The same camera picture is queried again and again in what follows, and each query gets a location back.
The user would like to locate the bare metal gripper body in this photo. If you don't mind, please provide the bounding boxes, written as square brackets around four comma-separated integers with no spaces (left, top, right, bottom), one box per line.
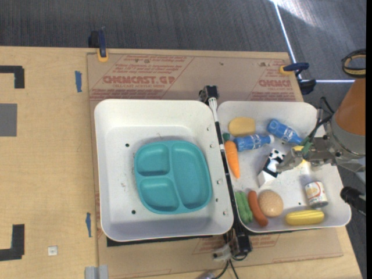
[302,137,340,166]

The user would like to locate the black and white cow carton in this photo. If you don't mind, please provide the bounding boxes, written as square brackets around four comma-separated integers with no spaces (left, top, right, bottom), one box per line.
[256,148,287,188]

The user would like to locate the pale yellow bottle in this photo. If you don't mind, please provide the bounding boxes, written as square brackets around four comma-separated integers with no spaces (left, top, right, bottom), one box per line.
[291,145,313,176]

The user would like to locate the white plastic tray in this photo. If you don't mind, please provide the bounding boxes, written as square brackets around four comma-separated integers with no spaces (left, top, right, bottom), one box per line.
[93,98,235,242]
[216,100,353,234]

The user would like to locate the blue bottle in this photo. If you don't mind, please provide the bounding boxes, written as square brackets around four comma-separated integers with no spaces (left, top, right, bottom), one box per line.
[232,133,276,153]
[266,118,305,145]

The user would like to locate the beige speckled egg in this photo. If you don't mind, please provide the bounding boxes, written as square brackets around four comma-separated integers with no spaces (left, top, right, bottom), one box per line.
[257,189,284,219]

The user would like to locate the small white and orange can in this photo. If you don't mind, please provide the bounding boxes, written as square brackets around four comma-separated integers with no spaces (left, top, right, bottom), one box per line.
[304,180,330,209]

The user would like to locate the orange sausage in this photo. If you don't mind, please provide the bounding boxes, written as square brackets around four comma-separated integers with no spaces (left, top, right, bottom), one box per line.
[247,190,269,227]

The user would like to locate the orange carrot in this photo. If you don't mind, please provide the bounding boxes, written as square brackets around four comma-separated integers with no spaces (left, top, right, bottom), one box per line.
[221,132,242,180]

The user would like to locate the yellow corn cob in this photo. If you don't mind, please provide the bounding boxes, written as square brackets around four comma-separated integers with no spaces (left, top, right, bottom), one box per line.
[284,209,326,227]

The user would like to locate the yellow bread slice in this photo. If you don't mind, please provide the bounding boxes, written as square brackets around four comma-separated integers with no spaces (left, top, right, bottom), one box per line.
[227,116,257,137]

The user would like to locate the green pea pod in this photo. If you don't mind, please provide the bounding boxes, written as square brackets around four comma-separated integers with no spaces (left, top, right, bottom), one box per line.
[234,191,254,225]

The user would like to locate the thin black and white rod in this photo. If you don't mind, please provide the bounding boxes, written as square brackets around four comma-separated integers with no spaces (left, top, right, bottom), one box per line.
[208,97,242,238]

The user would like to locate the teal divided plate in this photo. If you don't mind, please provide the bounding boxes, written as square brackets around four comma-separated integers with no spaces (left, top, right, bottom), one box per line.
[133,139,213,215]

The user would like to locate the brown cardboard board red print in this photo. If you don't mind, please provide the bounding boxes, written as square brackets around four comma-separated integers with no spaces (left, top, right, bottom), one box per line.
[86,48,345,279]

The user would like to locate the black cylinder on white bracket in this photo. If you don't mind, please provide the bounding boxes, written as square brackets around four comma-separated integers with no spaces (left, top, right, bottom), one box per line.
[338,159,366,215]

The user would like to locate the black block with thin wires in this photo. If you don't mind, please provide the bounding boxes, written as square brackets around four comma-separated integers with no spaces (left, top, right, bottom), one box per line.
[199,85,219,103]
[223,232,253,259]

